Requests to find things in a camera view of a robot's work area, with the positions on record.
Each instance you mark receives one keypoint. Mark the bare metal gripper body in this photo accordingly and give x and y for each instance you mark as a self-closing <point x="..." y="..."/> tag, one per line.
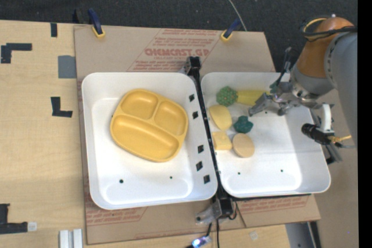
<point x="293" y="96"/>

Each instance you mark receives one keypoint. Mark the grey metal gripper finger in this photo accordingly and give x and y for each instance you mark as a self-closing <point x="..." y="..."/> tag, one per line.
<point x="277" y="82"/>
<point x="260" y="104"/>

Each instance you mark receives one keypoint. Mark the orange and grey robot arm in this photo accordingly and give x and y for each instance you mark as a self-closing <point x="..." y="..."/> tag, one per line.
<point x="325" y="61"/>

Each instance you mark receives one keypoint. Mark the yellow corn cob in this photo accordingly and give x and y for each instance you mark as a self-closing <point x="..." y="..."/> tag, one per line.
<point x="250" y="97"/>

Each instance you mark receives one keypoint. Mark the dark green broccoli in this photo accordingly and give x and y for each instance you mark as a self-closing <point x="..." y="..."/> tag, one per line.
<point x="243" y="125"/>

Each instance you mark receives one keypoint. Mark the green grapes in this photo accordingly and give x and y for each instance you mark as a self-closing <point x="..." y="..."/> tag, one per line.
<point x="226" y="96"/>

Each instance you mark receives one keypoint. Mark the pale yellow oval bread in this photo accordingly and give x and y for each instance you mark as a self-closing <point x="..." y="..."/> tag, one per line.
<point x="221" y="117"/>

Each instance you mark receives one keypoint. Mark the tan round biscuit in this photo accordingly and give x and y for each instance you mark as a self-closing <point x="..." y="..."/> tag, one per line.
<point x="243" y="145"/>

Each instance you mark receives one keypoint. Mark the yellow cheese block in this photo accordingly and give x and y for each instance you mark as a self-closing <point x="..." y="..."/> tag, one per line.
<point x="221" y="140"/>

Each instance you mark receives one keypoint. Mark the white plastic tray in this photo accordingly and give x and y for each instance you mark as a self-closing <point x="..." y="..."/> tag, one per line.
<point x="145" y="183"/>
<point x="276" y="159"/>

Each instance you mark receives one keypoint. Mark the yellow divided plate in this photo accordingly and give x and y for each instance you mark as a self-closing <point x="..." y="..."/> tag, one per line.
<point x="148" y="125"/>

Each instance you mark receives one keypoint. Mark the brown cardboard board red print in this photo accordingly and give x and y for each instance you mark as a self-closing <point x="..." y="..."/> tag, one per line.
<point x="130" y="49"/>

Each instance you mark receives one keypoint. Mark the black cylinder on white bracket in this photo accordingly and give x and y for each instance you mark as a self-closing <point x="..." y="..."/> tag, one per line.
<point x="315" y="132"/>

